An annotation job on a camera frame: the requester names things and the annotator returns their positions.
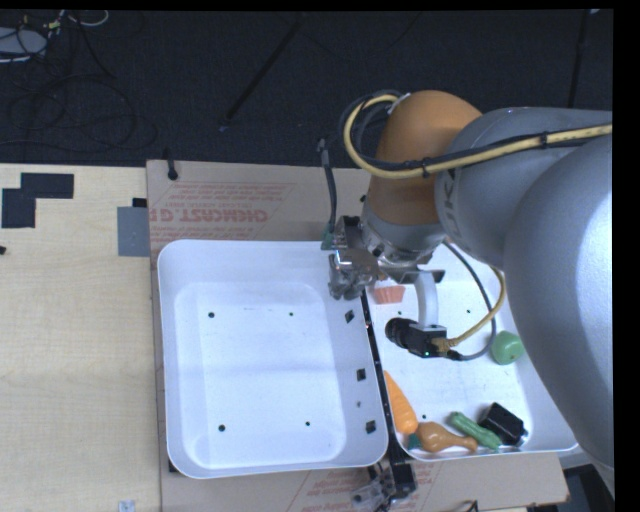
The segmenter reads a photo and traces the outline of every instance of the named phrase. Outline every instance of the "black tape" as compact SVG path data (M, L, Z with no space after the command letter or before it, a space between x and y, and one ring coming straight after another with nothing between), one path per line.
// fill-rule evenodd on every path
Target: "black tape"
M131 200L131 206L134 208L146 208L147 200L144 197L134 197Z
M20 188L2 190L2 228L35 228L36 199L72 199L73 174L22 173Z
M146 208L118 207L118 255L149 257L149 215Z

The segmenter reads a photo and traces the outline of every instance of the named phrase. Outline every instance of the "black floor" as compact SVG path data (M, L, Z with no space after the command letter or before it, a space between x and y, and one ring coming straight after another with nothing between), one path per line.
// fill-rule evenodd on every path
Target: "black floor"
M0 27L48 37L44 55L0 53L2 162L144 165L168 147L318 165L317 140L381 89L441 89L483 112L613 108L612 9L60 14L0 10ZM343 151L332 160L353 166Z

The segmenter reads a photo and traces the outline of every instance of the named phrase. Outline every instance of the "cardboard box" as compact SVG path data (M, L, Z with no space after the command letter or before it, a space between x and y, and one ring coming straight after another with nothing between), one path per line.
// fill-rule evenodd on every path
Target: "cardboard box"
M164 372L157 257L169 242L199 240L316 240L329 219L329 195L321 168L149 161L147 186L158 383L162 499L165 510L356 510L351 492L368 481L363 468L294 471L196 480L170 470L166 451ZM369 176L335 170L338 216L360 215ZM418 489L394 510L482 510L560 503L568 499L554 453L438 462L412 462Z

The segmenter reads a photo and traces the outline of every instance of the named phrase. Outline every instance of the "toy carrot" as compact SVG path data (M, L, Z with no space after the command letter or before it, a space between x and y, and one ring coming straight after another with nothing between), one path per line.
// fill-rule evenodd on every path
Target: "toy carrot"
M396 430L402 434L413 434L418 429L418 418L413 407L411 407L400 386L396 384L396 381L386 370L384 370L384 379L387 384L393 424Z

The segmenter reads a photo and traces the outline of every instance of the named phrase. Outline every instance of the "wooden table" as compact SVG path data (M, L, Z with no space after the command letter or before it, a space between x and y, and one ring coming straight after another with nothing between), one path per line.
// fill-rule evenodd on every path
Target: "wooden table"
M146 197L146 169L3 164L0 189L19 188L22 173L75 179L72 200L36 200L34 228L0 229L0 508L159 511L166 468L158 441L150 262L119 256L117 237L118 207ZM547 503L564 501L557 456L527 457L501 471L522 467L527 485L543 489ZM443 469L446 492L471 469ZM254 479L253 489L261 481L271 489L283 478ZM229 484L243 488L242 480ZM196 509L189 493L180 499L165 510ZM208 510L232 512L224 500ZM238 500L238 511L247 510Z

